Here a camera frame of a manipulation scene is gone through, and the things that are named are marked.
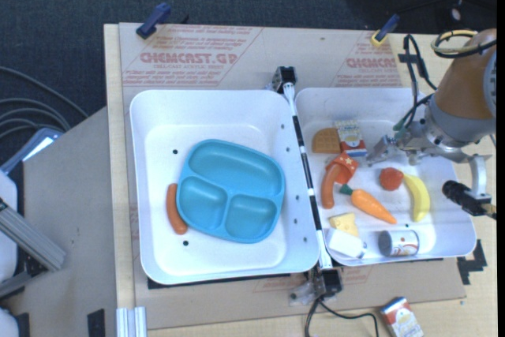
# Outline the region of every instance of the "small box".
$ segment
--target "small box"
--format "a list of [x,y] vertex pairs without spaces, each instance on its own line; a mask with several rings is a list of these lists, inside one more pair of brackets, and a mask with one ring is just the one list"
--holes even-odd
[[339,133],[340,149],[342,152],[347,152],[347,155],[351,157],[365,156],[367,154],[360,126],[356,120],[335,121],[335,128]]
[[423,337],[425,335],[406,298],[396,298],[391,301],[380,310],[380,314],[393,337]]

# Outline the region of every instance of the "orange carrot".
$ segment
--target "orange carrot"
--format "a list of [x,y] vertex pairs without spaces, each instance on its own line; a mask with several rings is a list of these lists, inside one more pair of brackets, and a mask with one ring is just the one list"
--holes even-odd
[[350,195],[353,205],[363,212],[388,223],[395,224],[397,222],[396,218],[372,194],[363,189],[351,189],[347,184],[344,184],[340,192]]

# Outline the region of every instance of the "black clamp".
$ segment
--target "black clamp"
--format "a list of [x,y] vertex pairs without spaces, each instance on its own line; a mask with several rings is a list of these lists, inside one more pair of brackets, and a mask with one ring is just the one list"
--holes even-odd
[[137,34],[143,39],[152,36],[156,32],[156,25],[164,23],[170,16],[171,11],[172,9],[166,3],[157,5],[152,10],[151,16],[137,29]]

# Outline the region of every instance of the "blue bowl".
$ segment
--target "blue bowl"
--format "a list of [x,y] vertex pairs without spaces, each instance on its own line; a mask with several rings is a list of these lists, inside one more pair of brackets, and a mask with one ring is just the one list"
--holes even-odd
[[279,219],[285,192],[270,156],[224,140],[191,149],[179,179],[179,215],[206,234],[241,243],[265,239]]

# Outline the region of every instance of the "yellow cheese block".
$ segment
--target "yellow cheese block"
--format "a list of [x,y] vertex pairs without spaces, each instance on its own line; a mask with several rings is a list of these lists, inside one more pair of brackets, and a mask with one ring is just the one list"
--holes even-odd
[[348,212],[346,214],[332,216],[329,220],[331,227],[342,230],[359,238],[360,234],[357,230],[356,223],[354,222],[355,219],[356,216],[354,215],[354,212]]

